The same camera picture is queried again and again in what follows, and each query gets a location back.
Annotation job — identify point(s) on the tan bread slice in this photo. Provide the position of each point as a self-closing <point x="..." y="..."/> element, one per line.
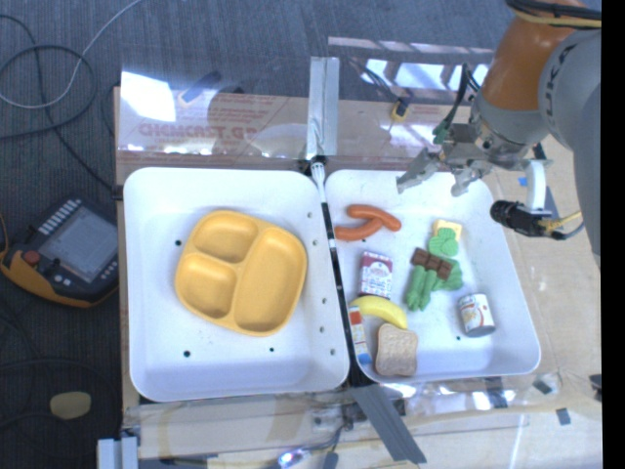
<point x="396" y="351"/>

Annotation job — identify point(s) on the yellow divided plate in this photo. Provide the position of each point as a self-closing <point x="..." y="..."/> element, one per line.
<point x="266" y="281"/>

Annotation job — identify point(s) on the white orange blue packet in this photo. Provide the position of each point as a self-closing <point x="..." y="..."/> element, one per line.
<point x="360" y="335"/>

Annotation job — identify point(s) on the brown chocolate bar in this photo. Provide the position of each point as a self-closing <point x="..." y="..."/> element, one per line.
<point x="432" y="263"/>

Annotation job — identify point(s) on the orange sausage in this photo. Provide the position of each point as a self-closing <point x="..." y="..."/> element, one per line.
<point x="354" y="233"/>
<point x="378" y="214"/>

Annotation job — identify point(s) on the pale yellow oval object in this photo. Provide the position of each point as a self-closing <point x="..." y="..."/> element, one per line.
<point x="70" y="405"/>

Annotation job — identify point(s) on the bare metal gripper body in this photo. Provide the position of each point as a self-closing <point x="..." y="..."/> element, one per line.
<point x="466" y="147"/>

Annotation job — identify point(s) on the red and white carton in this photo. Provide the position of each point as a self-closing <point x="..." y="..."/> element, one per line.
<point x="376" y="274"/>

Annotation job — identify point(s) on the yellow banana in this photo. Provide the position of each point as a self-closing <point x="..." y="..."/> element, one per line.
<point x="386" y="310"/>

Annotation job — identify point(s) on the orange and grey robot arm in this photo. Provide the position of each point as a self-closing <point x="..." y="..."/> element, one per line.
<point x="527" y="66"/>

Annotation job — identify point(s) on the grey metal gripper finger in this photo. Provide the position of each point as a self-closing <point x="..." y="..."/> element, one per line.
<point x="466" y="176"/>
<point x="419" y="170"/>

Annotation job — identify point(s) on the green asparagus bunch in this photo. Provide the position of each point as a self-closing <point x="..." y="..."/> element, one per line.
<point x="420" y="288"/>

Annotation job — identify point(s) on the black cylinder on white bracket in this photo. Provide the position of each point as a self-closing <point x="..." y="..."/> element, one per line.
<point x="518" y="217"/>

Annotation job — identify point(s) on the yellow cheese block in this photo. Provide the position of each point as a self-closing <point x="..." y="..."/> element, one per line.
<point x="451" y="225"/>

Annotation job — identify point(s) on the white plastic tray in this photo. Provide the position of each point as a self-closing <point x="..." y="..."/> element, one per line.
<point x="503" y="320"/>
<point x="161" y="281"/>

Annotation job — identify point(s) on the white and orange can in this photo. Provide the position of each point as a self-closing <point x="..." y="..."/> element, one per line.
<point x="476" y="314"/>

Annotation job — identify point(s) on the brown cardboard board red print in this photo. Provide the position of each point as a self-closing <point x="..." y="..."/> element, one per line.
<point x="552" y="301"/>

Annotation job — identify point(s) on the green lettuce leaf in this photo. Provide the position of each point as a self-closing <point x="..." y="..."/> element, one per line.
<point x="455" y="279"/>
<point x="443" y="244"/>

